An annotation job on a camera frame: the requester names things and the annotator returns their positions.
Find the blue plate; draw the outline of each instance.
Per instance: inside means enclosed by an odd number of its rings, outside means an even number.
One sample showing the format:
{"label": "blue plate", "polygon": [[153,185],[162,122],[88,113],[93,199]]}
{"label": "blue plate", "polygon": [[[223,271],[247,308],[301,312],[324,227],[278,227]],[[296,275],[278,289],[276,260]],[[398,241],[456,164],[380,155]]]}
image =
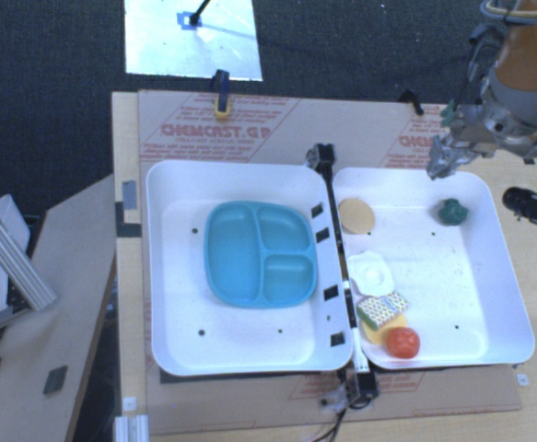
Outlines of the blue plate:
{"label": "blue plate", "polygon": [[244,308],[284,308],[317,284],[315,244],[307,220],[278,204],[230,202],[208,216],[204,265],[215,294]]}

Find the red tomato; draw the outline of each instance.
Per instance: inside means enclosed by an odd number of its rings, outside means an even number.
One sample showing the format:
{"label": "red tomato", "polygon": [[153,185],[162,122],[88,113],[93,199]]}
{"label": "red tomato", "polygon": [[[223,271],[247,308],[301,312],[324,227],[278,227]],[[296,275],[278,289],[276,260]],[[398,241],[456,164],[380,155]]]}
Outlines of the red tomato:
{"label": "red tomato", "polygon": [[419,336],[410,328],[394,328],[387,336],[387,352],[397,358],[413,358],[419,352]]}

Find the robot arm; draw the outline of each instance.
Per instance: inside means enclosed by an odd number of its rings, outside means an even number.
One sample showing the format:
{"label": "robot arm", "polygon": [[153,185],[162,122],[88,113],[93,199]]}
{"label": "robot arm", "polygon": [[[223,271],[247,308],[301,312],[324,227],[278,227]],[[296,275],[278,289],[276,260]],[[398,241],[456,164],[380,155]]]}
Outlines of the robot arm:
{"label": "robot arm", "polygon": [[[430,150],[427,173],[431,179],[444,178],[462,164],[492,157],[505,149],[526,162],[537,159],[537,0],[485,0],[484,15],[509,24],[494,66],[484,79],[481,97],[475,105],[451,102],[443,112],[443,126],[449,132],[436,137]],[[500,39],[498,31],[481,25],[473,32],[469,80],[474,76],[475,58],[485,37]],[[504,204],[537,223],[537,193],[510,189]]]}

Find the yellow object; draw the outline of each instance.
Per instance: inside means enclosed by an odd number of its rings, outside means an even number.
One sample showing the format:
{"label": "yellow object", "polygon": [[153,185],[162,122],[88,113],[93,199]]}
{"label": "yellow object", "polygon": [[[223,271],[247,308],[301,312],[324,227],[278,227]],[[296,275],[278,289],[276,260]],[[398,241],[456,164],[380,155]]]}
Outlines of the yellow object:
{"label": "yellow object", "polygon": [[403,314],[400,314],[395,319],[389,321],[378,331],[371,329],[363,320],[360,321],[360,328],[362,329],[362,332],[366,335],[368,341],[370,343],[374,343],[375,345],[384,345],[387,342],[387,334],[389,334],[391,329],[406,327],[407,320]]}
{"label": "yellow object", "polygon": [[227,118],[231,113],[231,100],[228,100],[228,104],[225,111],[219,110],[219,97],[215,99],[215,117],[219,119]]}
{"label": "yellow object", "polygon": [[359,198],[347,198],[338,206],[344,229],[354,234],[367,234],[375,226],[372,208]]}

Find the metal post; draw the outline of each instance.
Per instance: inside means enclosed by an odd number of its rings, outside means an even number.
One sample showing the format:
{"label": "metal post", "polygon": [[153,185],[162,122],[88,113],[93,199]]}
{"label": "metal post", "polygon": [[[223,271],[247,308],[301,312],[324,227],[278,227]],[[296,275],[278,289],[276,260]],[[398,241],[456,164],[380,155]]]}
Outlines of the metal post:
{"label": "metal post", "polygon": [[201,5],[198,7],[198,10],[196,10],[190,17],[189,23],[191,26],[197,26],[198,21],[201,18],[201,13],[203,13],[203,10],[206,8],[206,6],[209,4],[211,0],[204,0]]}

